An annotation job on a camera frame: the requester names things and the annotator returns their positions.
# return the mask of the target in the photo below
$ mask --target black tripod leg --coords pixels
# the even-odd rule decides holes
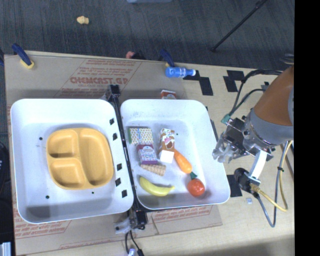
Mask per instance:
[[[254,14],[261,6],[264,5],[264,3],[268,0],[260,0],[255,4],[255,8],[247,15],[244,17],[243,20],[241,20],[228,34],[225,35],[224,38],[222,38],[215,46],[213,46],[210,50],[212,52],[216,51],[216,48],[221,45],[233,32],[235,32],[247,19],[251,17],[252,14]]]

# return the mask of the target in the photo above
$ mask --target cardboard box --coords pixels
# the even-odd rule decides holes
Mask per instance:
[[[160,161],[171,164],[175,154],[175,131],[167,128],[162,128],[159,136]]]
[[[175,91],[172,90],[162,90],[161,91],[161,99],[163,100],[176,100],[177,95]]]
[[[156,165],[158,163],[157,154],[152,144],[138,144],[136,150],[142,165]]]

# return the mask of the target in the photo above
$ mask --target dark gray carpet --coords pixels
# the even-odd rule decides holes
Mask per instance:
[[[1,0],[0,48],[124,58],[141,51],[158,60],[165,48],[175,62],[284,70],[294,53],[295,0],[268,0],[213,53],[210,51],[256,6],[257,0]],[[79,24],[79,16],[89,18]],[[8,146],[4,70],[0,70],[0,141]],[[0,197],[9,196],[7,182]]]

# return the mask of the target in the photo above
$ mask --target black cable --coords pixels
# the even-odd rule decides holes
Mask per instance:
[[[274,202],[277,203],[278,202],[278,186],[279,186],[279,177],[280,177],[280,172],[283,172],[283,169],[282,168],[279,168],[278,167],[278,171],[277,171],[277,174],[276,174],[276,179],[275,179],[275,192],[274,192]],[[253,196],[255,198],[258,199],[262,209],[263,209],[263,212],[264,212],[264,215],[267,219],[267,221],[269,222],[270,226],[272,228],[274,228],[276,226],[276,218],[277,218],[277,207],[274,207],[274,210],[273,210],[273,223],[271,222],[270,218],[269,218],[269,215],[267,213],[267,210],[259,196],[259,194],[257,192],[254,192]]]
[[[132,235],[132,230],[130,230],[130,236],[131,236],[132,242],[135,244],[136,248],[137,248],[138,250],[140,250],[139,246],[137,245],[137,243],[136,243],[135,240],[134,240],[134,237],[133,237],[133,235]]]
[[[235,101],[234,101],[234,104],[233,104],[233,107],[231,109],[231,111],[229,112],[229,116],[231,116],[235,111],[236,111],[236,107],[237,107],[237,104],[238,104],[238,100],[239,100],[239,97],[240,97],[240,93],[242,91],[242,88],[244,86],[244,84],[247,82],[247,80],[250,78],[250,77],[253,77],[253,76],[256,76],[256,75],[274,75],[274,76],[278,76],[280,75],[282,72],[280,71],[275,71],[275,70],[263,70],[263,69],[256,69],[256,70],[253,70],[253,71],[250,71],[242,80],[241,80],[241,85],[239,87],[239,90],[237,92],[237,95],[236,95],[236,98],[235,98]]]
[[[125,237],[124,237],[124,240],[125,240],[125,250],[126,250],[126,253],[129,254],[130,250],[128,248],[128,235],[130,233],[130,236],[131,236],[131,239],[134,243],[134,245],[136,246],[137,248],[137,254],[138,256],[144,256],[144,253],[143,251],[139,248],[139,246],[137,245],[136,241],[134,240],[134,236],[132,235],[132,230],[130,230],[128,233],[125,234]]]
[[[259,194],[258,194],[257,192],[254,192],[253,196],[254,196],[256,199],[258,199],[258,201],[259,201],[259,203],[260,203],[260,205],[261,205],[261,207],[262,207],[262,209],[263,209],[264,215],[265,215],[267,221],[269,222],[269,225],[270,225],[272,228],[274,228],[274,227],[276,226],[276,219],[274,218],[274,219],[273,219],[273,223],[272,223],[271,220],[270,220],[270,218],[269,218],[268,212],[267,212],[267,210],[266,210],[266,208],[265,208],[265,206],[264,206],[264,203],[262,202]]]
[[[232,111],[229,112],[229,116],[233,115],[234,112],[237,111],[237,109],[246,101],[246,99],[254,92],[265,92],[265,89],[253,89],[252,91],[250,91],[249,93],[247,93],[242,100],[240,101],[240,103],[232,108]]]
[[[126,254],[129,254],[129,248],[128,248],[128,244],[127,244],[127,242],[128,242],[128,234],[129,234],[129,232],[126,233],[125,237],[124,237]]]

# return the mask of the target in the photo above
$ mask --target toy food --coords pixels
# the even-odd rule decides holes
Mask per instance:
[[[156,165],[158,163],[156,152],[151,144],[138,144],[136,150],[138,151],[140,163],[142,165]]]
[[[190,173],[191,180],[189,181],[187,185],[187,189],[191,195],[194,197],[199,197],[201,196],[205,191],[205,185],[202,183],[202,181],[197,177],[196,174],[193,172]]]
[[[176,100],[177,95],[175,91],[171,90],[162,90],[161,91],[161,99],[163,100]]]
[[[76,21],[80,24],[89,24],[89,19],[85,16],[80,16],[76,18]]]
[[[176,149],[174,149],[174,159],[179,165],[181,171],[186,174],[190,174],[192,172],[191,163]]]
[[[158,186],[153,183],[151,183],[146,178],[140,176],[139,178],[140,186],[150,193],[151,195],[157,196],[157,197],[164,197],[166,196],[171,190],[175,189],[175,186]]]
[[[164,164],[141,164],[140,166],[141,168],[160,176],[165,175],[166,172],[166,166]]]
[[[160,131],[159,137],[160,161],[171,164],[175,154],[175,131],[163,128]]]
[[[152,130],[148,127],[130,127],[128,129],[130,144],[153,144]]]

